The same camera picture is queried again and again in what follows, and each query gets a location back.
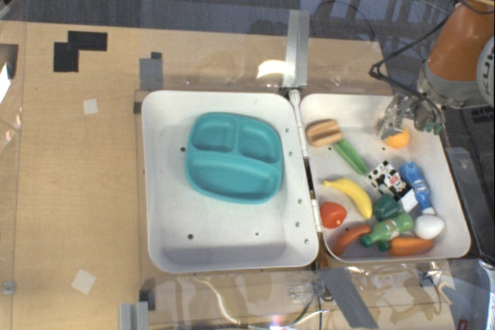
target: teal plate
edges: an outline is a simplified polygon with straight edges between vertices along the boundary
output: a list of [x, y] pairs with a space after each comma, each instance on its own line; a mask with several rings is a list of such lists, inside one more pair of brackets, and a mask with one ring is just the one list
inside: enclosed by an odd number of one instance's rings
[[282, 181], [282, 143], [269, 124], [231, 113], [198, 117], [189, 133], [186, 177], [202, 194], [231, 202], [270, 199]]

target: white egg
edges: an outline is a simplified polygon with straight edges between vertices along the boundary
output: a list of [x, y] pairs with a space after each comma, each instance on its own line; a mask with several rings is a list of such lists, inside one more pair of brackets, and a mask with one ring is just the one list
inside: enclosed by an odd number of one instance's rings
[[442, 232], [445, 225], [446, 222], [438, 216], [421, 215], [415, 220], [412, 231], [423, 240], [432, 240]]

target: green bottle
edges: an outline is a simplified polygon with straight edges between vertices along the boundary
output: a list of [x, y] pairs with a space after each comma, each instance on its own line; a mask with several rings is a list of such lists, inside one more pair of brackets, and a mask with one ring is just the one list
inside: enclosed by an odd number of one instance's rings
[[412, 228], [412, 217], [406, 212], [399, 213], [391, 219], [379, 222], [371, 233], [363, 235], [359, 241], [364, 247], [370, 247], [378, 241], [389, 241]]
[[390, 194], [383, 194], [381, 198], [373, 204], [373, 214], [378, 221], [390, 219], [401, 211], [401, 206]]

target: plastic tray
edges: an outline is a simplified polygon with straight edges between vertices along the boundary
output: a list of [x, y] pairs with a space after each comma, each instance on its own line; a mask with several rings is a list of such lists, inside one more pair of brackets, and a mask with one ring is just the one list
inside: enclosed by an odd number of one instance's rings
[[[270, 124], [282, 143], [280, 188], [258, 205], [205, 199], [185, 171], [189, 132], [208, 112]], [[318, 253], [291, 104], [275, 94], [156, 91], [142, 105], [148, 250], [160, 270], [193, 273], [303, 267]]]
[[[466, 220], [452, 180], [449, 165], [438, 136], [418, 132], [409, 120], [405, 126], [411, 134], [409, 145], [401, 149], [388, 147], [375, 134], [375, 125], [390, 103], [391, 97], [312, 94], [301, 103], [302, 121], [310, 125], [316, 121], [334, 119], [338, 122], [345, 138], [355, 147], [361, 158], [370, 168], [388, 160], [395, 169], [408, 161], [418, 164], [431, 192], [431, 202], [438, 216], [445, 220], [445, 229], [435, 238], [435, 246], [428, 252], [409, 257], [392, 257], [387, 252], [380, 252], [377, 247], [364, 248], [359, 242], [349, 245], [338, 259], [356, 263], [365, 261], [404, 261], [407, 259], [441, 259], [464, 256], [469, 250], [470, 237]], [[366, 178], [359, 176], [332, 148], [308, 146], [316, 198], [321, 205], [325, 201], [334, 201], [347, 209], [347, 218], [336, 229], [325, 229], [327, 249], [347, 227], [358, 223], [368, 223], [372, 227], [376, 220], [365, 221], [357, 212], [353, 202], [344, 194], [330, 187], [323, 186], [324, 179], [347, 177], [368, 191], [375, 200], [380, 197]], [[418, 216], [420, 209], [416, 206], [410, 213]]]
[[261, 203], [282, 180], [282, 143], [275, 129], [252, 117], [207, 113], [195, 121], [186, 150], [186, 176], [205, 196]]

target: white tray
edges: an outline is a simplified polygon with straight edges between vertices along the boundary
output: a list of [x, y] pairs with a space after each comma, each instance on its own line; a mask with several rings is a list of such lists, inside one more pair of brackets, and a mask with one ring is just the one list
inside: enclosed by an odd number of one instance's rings
[[[401, 149], [393, 149], [385, 145], [375, 134], [374, 127], [378, 119], [383, 117], [390, 101], [391, 97], [384, 96], [312, 94], [305, 97], [301, 103], [302, 122], [308, 125], [325, 119], [336, 120], [344, 136], [370, 168], [374, 168], [384, 160], [388, 160], [397, 170], [405, 162], [416, 162], [429, 185], [431, 203], [438, 216], [445, 220], [445, 229], [435, 238], [435, 246], [429, 252], [417, 256], [392, 257], [389, 253], [380, 252], [376, 247], [364, 248], [359, 242], [355, 242], [337, 258], [356, 263], [461, 257], [469, 250], [470, 237], [442, 142], [438, 136], [416, 131], [412, 123], [406, 120], [405, 127], [411, 134], [409, 145]], [[323, 187], [323, 180], [346, 177], [364, 187], [372, 199], [378, 199], [380, 194], [335, 150], [329, 150], [329, 146], [314, 148], [308, 145], [308, 153], [319, 204], [334, 201], [347, 209], [347, 218], [342, 226], [333, 230], [325, 229], [326, 245], [331, 252], [330, 247], [338, 235], [347, 227], [363, 223], [364, 218], [344, 194], [330, 187]], [[417, 206], [411, 214], [414, 217], [420, 214], [418, 212]], [[366, 223], [373, 226], [376, 221], [372, 218]]]
[[[186, 180], [189, 130], [204, 113], [243, 114], [280, 135], [284, 169], [278, 193], [265, 203], [203, 196]], [[170, 273], [302, 267], [318, 238], [291, 104], [275, 94], [156, 91], [142, 105], [148, 250]]]

